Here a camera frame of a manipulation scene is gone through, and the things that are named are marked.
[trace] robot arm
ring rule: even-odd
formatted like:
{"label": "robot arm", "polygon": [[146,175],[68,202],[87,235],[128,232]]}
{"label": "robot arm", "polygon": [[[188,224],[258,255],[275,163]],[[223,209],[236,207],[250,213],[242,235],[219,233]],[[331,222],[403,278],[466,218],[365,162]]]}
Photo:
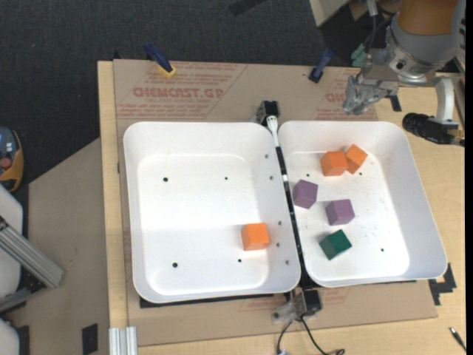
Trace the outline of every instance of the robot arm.
{"label": "robot arm", "polygon": [[371,49],[360,73],[349,77],[344,111],[363,114],[369,105],[396,96],[399,87],[435,87],[437,116],[411,113],[404,129],[435,143],[464,145],[458,139],[458,123],[452,121],[453,85],[460,77],[442,78],[435,72],[455,58],[464,77],[465,14],[466,0],[403,0],[387,30],[386,47]]}

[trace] metal bracket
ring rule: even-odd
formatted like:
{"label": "metal bracket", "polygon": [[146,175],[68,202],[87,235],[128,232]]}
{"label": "metal bracket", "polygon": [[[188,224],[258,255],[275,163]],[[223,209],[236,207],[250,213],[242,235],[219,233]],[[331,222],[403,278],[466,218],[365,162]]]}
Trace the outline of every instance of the metal bracket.
{"label": "metal bracket", "polygon": [[59,286],[64,271],[46,255],[34,248],[30,241],[8,225],[0,215],[0,249],[19,262],[45,286]]}
{"label": "metal bracket", "polygon": [[10,309],[13,309],[31,296],[31,291],[28,288],[22,288],[15,292],[14,294],[9,294],[8,296],[0,299],[0,314],[6,313]]}
{"label": "metal bracket", "polygon": [[438,105],[437,115],[433,121],[443,124],[452,122],[453,111],[455,109],[455,87],[451,78],[442,78],[435,84],[437,91]]}
{"label": "metal bracket", "polygon": [[302,315],[313,316],[322,310],[319,291],[306,289],[297,294],[293,299],[273,310],[271,319],[273,324],[289,323]]}
{"label": "metal bracket", "polygon": [[136,327],[109,329],[109,355],[138,355]]}

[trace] white object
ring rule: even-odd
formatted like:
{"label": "white object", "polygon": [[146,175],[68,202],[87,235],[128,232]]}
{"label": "white object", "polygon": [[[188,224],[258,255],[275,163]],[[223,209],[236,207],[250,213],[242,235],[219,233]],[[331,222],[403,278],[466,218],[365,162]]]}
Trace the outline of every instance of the white object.
{"label": "white object", "polygon": [[[23,228],[21,204],[0,184],[0,215],[19,234]],[[21,265],[0,248],[0,299],[15,293],[20,283]]]}
{"label": "white object", "polygon": [[[140,296],[165,303],[297,285],[296,242],[266,128],[140,122],[126,130],[123,146]],[[266,249],[243,250],[248,223],[266,223]]]}
{"label": "white object", "polygon": [[0,319],[0,354],[19,355],[20,339],[14,328]]}
{"label": "white object", "polygon": [[[387,122],[291,121],[279,130],[290,188],[300,180],[319,185],[310,209],[295,206],[304,262],[319,285],[429,279],[447,267],[409,142]],[[354,143],[368,157],[354,175],[325,177],[320,159],[327,151],[346,151]],[[324,207],[350,199],[355,218],[330,226]],[[352,247],[328,260],[319,245],[343,229]]]}
{"label": "white object", "polygon": [[438,104],[437,114],[432,119],[440,124],[446,124],[452,121],[453,112],[455,110],[455,86],[454,82],[450,78],[442,78],[435,85],[435,91],[437,92]]}
{"label": "white object", "polygon": [[278,139],[278,120],[276,116],[270,115],[266,118],[266,122],[268,123],[268,129],[273,136],[273,142],[275,147],[280,147],[279,139]]}

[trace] wire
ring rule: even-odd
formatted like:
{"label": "wire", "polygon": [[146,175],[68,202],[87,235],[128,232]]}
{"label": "wire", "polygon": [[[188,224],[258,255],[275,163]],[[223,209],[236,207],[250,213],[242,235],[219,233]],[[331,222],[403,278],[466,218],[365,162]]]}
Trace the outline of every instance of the wire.
{"label": "wire", "polygon": [[[307,326],[307,323],[306,323],[305,320],[304,320],[304,314],[301,315],[299,318],[296,318],[295,320],[293,319],[292,321],[290,321],[290,322],[284,327],[284,329],[282,329],[282,332],[281,332],[281,334],[279,335],[279,338],[278,338],[278,343],[277,343],[277,345],[276,345],[276,352],[277,352],[278,354],[281,353],[281,340],[282,340],[282,336],[284,335],[284,333],[286,332],[286,330],[289,329],[289,326],[291,326],[294,321],[302,322],[302,324],[303,324],[304,327],[305,327],[306,332],[309,334],[310,340],[312,341],[312,343],[316,346],[317,350],[319,350],[322,355],[329,355],[328,353],[324,352],[324,351],[319,347],[319,345],[317,345],[317,342],[316,342],[316,341],[314,340],[314,338],[312,337],[312,334],[311,334],[311,332],[310,332],[310,329],[309,329],[309,327]],[[344,354],[345,354],[345,349],[342,348],[341,350],[337,350],[334,355],[344,355]]]}
{"label": "wire", "polygon": [[281,353],[281,339],[282,339],[282,336],[284,335],[284,333],[286,332],[287,329],[289,329],[289,326],[292,325],[292,323],[294,322],[294,320],[290,321],[285,328],[282,329],[281,331],[281,334],[279,335],[279,338],[278,338],[278,344],[276,345],[276,352],[278,353],[278,355]]}
{"label": "wire", "polygon": [[372,44],[374,43],[375,37],[376,37],[376,16],[372,16],[371,19],[372,19],[372,30],[370,34],[370,39],[368,41],[368,45],[364,49],[366,54],[370,52],[372,48]]}
{"label": "wire", "polygon": [[[392,21],[392,18],[389,17],[388,19],[384,20],[383,22],[381,22],[380,24],[378,24],[378,26],[376,27],[375,29],[375,35],[378,34],[378,32],[381,30],[381,29],[384,29],[385,27],[388,27],[389,24],[391,24],[391,21]],[[371,37],[372,37],[372,32],[365,38],[365,40],[363,41],[363,46],[366,48],[368,46],[368,42],[370,42],[371,40]]]}
{"label": "wire", "polygon": [[[326,352],[324,352],[320,347],[319,345],[317,345],[317,342],[314,340],[314,338],[312,337],[312,334],[310,333],[310,329],[309,327],[307,326],[307,323],[305,323],[304,321],[304,314],[300,316],[300,318],[297,319],[299,322],[302,322],[302,324],[304,325],[305,327],[305,330],[306,332],[309,334],[309,337],[310,337],[310,340],[312,341],[312,343],[317,347],[317,350],[320,351],[320,353],[322,355],[329,355],[327,354]],[[345,354],[345,349],[342,348],[341,350],[337,350],[337,352],[335,352],[335,355],[344,355]]]}

